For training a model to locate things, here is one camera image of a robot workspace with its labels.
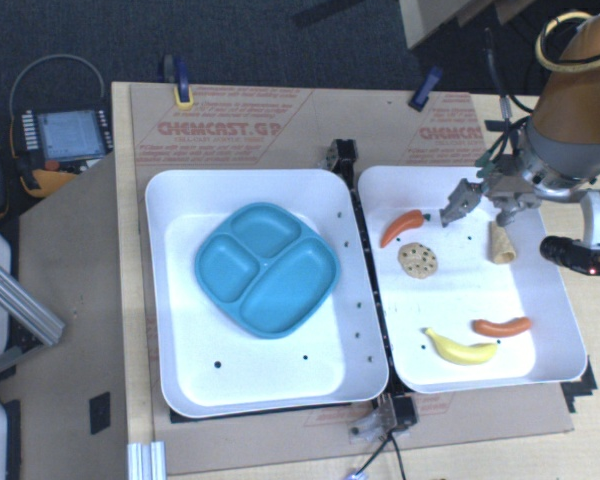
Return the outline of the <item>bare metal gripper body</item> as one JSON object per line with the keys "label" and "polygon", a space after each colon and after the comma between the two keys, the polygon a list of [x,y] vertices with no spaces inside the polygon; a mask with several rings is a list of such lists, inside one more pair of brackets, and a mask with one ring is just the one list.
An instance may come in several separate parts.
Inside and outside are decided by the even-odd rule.
{"label": "bare metal gripper body", "polygon": [[575,202],[594,185],[598,174],[574,177],[551,167],[535,154],[505,154],[481,168],[482,193],[503,213],[537,208],[542,201]]}

